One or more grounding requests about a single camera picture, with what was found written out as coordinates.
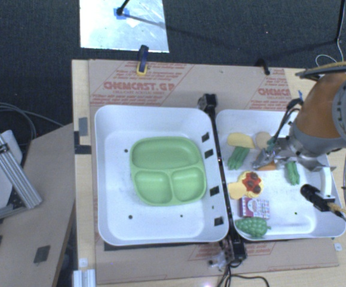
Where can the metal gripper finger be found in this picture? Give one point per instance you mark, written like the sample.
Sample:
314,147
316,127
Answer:
259,159
272,158

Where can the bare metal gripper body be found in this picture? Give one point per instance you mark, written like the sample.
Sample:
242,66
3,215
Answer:
289,152

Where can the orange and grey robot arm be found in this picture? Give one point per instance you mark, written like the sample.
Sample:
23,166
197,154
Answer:
319,112

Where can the orange toy carrot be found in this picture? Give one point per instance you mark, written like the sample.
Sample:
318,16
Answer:
268,167

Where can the beige round biscuit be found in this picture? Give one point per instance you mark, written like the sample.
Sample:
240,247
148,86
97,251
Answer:
261,138

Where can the yellow toy banana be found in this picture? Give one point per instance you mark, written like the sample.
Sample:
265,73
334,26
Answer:
240,140

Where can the yellow toy pizza slice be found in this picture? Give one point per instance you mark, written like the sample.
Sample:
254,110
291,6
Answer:
244,187

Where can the thin black rod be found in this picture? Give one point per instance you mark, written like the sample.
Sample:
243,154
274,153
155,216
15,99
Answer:
220,163

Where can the red and white carton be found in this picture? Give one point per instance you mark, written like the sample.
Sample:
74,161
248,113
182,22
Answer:
254,208

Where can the white plastic tray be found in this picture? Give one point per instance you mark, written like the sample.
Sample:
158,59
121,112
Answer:
292,205
119,166

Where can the green toy grapes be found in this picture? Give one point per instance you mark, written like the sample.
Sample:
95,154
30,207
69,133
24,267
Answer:
253,227

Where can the green divided plate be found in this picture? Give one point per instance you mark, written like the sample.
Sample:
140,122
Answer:
160,160

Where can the brown cardboard board red print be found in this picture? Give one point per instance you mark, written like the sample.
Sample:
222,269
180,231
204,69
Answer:
172,82

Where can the black cylinder on white bracket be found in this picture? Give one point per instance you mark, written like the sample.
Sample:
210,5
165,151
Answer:
313,194

